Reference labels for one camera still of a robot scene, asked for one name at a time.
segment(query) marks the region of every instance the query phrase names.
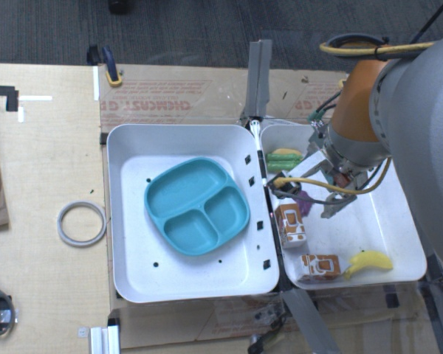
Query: blue plate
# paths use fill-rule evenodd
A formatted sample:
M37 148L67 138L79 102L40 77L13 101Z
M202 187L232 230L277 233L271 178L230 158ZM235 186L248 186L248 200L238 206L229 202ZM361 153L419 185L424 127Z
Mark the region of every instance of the blue plate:
M234 238L250 219L249 205L227 171L197 157L161 173L146 187L145 207L179 252L199 256Z

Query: purple object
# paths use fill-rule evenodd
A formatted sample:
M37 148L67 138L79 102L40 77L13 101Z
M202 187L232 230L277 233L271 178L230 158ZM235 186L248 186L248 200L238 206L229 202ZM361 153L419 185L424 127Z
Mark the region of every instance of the purple object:
M299 197L303 197L303 198L310 198L310 196L307 194L307 192L304 192L303 190L301 190L300 192L297 193L297 195ZM295 202L297 203L298 209L301 212L302 216L308 216L310 210L312 209L312 202L309 201L302 201L300 199L295 199Z

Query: black bracket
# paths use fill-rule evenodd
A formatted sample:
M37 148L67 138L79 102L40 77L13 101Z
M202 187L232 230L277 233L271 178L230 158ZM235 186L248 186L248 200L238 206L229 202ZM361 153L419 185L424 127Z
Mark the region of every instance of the black bracket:
M0 86L0 96L7 97L7 111L18 111L18 91L14 86Z

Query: small carton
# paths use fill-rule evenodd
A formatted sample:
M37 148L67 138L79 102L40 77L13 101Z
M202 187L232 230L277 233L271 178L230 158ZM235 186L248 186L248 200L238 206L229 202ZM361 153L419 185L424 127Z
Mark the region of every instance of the small carton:
M302 215L296 203L279 205L275 210L275 220L284 248L298 247L306 242Z
M303 254L295 267L299 282L334 280L343 273L336 254Z

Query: white tray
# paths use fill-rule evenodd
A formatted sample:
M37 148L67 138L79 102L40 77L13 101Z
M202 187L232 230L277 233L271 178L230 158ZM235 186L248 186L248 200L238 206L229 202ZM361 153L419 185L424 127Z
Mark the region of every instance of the white tray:
M248 130L237 125L121 125L109 134L107 151L114 284L124 299L142 303L265 294L277 285L279 265ZM215 251L191 257L172 248L153 225L144 194L147 179L197 156L217 161L232 176L250 205L250 222Z
M306 153L313 129L308 125L271 125L261 132L264 155L276 148L294 148ZM268 173L268 179L275 176ZM322 175L312 176L325 181ZM312 198L325 199L329 192L322 187L303 184L303 190ZM279 204L272 197L273 208ZM320 218L323 206L314 204L309 215L303 218L307 242L301 247L284 249L287 276L299 288L319 290L345 288L377 283L410 282L420 279L426 272L427 261L417 234L405 195L393 165L381 185L346 206L330 219ZM370 268L346 280L338 277L332 281L298 282L295 262L302 254L336 254L346 261L362 250L386 253L394 268L382 271Z

